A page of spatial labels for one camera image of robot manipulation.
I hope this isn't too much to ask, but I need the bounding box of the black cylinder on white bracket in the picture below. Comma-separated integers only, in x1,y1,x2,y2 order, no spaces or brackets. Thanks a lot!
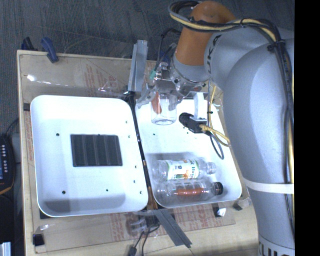
178,92,209,134

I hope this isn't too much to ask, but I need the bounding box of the clear bottle with black cap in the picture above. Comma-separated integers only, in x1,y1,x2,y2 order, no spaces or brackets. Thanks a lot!
156,179,224,202

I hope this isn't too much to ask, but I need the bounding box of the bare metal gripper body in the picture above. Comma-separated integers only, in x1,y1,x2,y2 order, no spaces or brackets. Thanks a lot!
146,62,210,99

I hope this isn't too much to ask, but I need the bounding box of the white plastic tray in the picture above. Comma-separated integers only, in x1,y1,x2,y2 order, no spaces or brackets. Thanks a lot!
29,94,150,218
134,96,243,209

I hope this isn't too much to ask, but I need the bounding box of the brown cardboard board, red print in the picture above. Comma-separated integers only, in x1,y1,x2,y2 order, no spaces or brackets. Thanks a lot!
19,52,237,254

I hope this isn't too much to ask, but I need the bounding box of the black block with thin wires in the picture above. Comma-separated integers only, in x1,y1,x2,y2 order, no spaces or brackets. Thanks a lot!
144,212,161,227

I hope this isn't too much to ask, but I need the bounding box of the clear bottle with orange label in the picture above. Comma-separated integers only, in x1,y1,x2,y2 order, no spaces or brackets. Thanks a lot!
150,91,178,126

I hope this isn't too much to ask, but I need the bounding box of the clear bottle, green white label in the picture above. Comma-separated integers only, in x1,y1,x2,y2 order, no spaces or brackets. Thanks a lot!
151,158,218,183

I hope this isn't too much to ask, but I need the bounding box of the black ribbed rectangular panel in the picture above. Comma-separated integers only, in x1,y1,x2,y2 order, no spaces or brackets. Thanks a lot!
70,133,124,168

